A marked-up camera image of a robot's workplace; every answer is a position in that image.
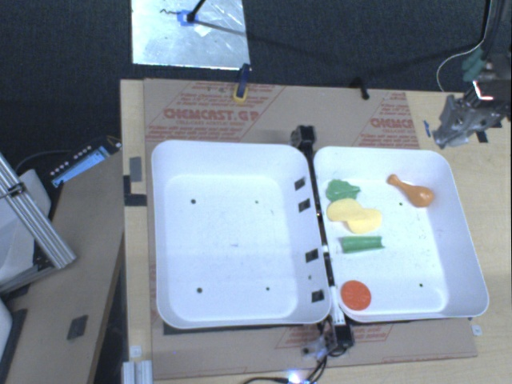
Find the green lettuce leaf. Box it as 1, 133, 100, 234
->
325, 178, 362, 202

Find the brown cardboard board red print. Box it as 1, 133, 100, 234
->
142, 78, 480, 380

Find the green celery stick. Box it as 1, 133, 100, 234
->
339, 235, 385, 254

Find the thin black and white rod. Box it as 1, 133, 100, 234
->
303, 142, 345, 328

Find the white plastic tray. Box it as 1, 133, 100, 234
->
150, 139, 334, 330
313, 146, 490, 324

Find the yellow potato chip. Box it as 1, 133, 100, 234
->
326, 198, 363, 222
345, 208, 382, 234

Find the orange round slice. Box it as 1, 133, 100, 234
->
340, 280, 372, 310

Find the orange chicken drumstick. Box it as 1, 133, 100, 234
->
386, 174, 434, 208

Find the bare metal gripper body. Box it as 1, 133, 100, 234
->
463, 56, 512, 114

